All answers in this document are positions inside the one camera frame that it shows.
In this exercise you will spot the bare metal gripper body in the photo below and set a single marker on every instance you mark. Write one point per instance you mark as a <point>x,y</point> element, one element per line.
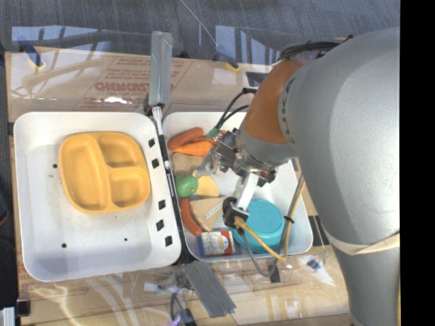
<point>234,158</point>

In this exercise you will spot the black cylinder on white bracket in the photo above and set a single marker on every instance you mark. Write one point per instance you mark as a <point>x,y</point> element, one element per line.
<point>234,214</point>

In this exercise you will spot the yellow toy cheese wedge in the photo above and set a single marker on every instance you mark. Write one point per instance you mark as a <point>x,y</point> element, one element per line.
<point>207,186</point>

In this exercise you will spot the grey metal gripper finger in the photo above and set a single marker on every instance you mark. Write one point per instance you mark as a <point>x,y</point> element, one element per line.
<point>211,161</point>
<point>201,172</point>

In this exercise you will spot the tan toy pizza slice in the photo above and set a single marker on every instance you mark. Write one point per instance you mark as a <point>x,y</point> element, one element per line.
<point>205,212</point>

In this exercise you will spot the green toy apple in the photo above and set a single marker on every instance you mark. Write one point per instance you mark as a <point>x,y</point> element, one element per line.
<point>185,185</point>

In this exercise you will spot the teal bowl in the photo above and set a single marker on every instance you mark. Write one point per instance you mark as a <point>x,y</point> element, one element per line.
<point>265,222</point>

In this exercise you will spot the orange toy carrot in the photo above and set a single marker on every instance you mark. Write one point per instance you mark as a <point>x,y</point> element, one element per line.
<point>195,148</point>

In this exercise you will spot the small blue and white can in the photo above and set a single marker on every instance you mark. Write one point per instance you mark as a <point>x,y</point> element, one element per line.
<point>217,243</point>

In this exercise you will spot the white plastic tray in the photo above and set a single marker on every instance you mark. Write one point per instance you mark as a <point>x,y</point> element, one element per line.
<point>299,229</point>
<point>102,243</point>

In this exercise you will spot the brown cardboard board red print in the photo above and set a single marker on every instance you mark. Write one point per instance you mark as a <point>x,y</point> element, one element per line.
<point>112,87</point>

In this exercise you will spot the yellow divided plate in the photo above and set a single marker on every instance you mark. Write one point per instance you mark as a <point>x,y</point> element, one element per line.
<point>85,175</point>

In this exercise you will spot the orange-red toy sausage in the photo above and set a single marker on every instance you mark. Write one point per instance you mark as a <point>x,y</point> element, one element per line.
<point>185,137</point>

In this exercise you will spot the brown toy bread slice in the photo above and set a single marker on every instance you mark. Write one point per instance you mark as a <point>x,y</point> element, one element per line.
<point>185,163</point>

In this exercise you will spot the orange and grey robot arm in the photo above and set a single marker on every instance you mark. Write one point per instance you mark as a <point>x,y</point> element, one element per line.
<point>340,141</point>

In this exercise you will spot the red toy sausage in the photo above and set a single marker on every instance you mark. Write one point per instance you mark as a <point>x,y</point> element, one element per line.
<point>189,216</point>

